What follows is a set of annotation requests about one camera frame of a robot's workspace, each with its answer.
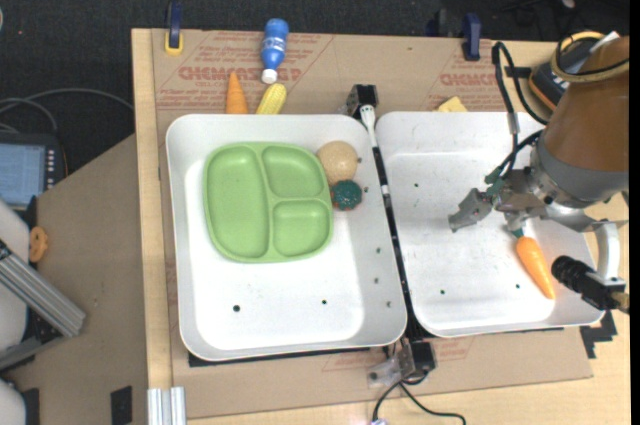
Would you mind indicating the orange pretzel toy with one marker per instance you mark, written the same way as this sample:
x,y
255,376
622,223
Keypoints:
x,y
38,244

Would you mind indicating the green divided plate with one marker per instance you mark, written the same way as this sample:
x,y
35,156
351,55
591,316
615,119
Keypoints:
x,y
240,203

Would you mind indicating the white plastic tray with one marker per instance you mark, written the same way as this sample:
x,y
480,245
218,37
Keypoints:
x,y
280,303
460,263

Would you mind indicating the thin black and white rod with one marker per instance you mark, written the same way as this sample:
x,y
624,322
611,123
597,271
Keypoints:
x,y
385,178

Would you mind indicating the beige round bread roll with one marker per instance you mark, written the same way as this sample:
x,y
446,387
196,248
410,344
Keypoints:
x,y
338,161

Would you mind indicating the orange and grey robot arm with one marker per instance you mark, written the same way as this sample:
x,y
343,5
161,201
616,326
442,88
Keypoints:
x,y
590,123

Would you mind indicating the teal sprinkled doughnut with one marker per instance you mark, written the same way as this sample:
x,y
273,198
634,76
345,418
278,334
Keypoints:
x,y
346,194

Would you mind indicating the orange carrot with green top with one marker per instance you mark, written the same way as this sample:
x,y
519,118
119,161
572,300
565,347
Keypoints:
x,y
536,265

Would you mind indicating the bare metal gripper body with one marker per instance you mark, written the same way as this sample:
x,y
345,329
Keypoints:
x,y
520,195

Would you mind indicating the yellow cheese wedge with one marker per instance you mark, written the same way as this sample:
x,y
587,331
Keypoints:
x,y
452,105

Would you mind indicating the yellow corn cob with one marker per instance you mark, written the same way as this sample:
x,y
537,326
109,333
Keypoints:
x,y
272,99

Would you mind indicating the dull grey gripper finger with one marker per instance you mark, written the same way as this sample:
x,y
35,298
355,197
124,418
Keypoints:
x,y
515,225
470,210

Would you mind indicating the blue bottle with white cap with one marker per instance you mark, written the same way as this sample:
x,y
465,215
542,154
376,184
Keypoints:
x,y
274,48

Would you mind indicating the brown cardboard board, red print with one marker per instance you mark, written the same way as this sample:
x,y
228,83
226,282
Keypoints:
x,y
390,63

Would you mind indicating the black cylinder on white bracket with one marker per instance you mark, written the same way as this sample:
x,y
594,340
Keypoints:
x,y
582,275

